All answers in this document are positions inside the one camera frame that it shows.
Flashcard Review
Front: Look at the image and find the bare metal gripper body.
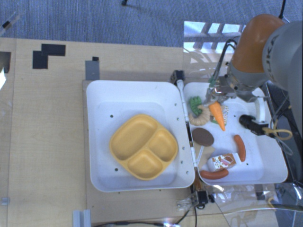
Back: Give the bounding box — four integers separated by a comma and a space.
210, 76, 239, 99

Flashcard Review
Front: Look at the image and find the orange carrot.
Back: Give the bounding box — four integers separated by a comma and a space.
208, 101, 226, 132

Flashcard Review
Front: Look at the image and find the green broccoli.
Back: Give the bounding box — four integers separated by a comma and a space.
188, 96, 203, 115

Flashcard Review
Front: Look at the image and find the brown oval biscuit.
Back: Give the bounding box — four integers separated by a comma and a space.
191, 127, 215, 148

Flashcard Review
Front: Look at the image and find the orange sausage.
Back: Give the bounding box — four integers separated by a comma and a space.
199, 169, 230, 180
233, 134, 247, 163

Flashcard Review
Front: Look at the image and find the tan bread slice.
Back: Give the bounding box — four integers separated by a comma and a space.
194, 145, 217, 169

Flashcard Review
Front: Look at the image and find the brown and white carton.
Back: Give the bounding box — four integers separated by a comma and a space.
206, 152, 242, 173

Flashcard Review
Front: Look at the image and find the white plastic tray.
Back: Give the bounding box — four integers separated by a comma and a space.
183, 81, 289, 186
86, 80, 196, 193

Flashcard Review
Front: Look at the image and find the yellow divided plate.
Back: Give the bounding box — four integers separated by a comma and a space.
108, 113, 179, 181

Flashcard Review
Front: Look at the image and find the beige ring doughnut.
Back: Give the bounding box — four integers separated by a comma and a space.
188, 105, 212, 126

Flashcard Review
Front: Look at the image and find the black block with thin wires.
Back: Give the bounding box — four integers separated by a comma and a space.
196, 190, 210, 209
172, 70, 186, 83

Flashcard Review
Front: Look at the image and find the black cylinder on white bracket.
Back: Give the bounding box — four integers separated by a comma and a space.
239, 96, 271, 137

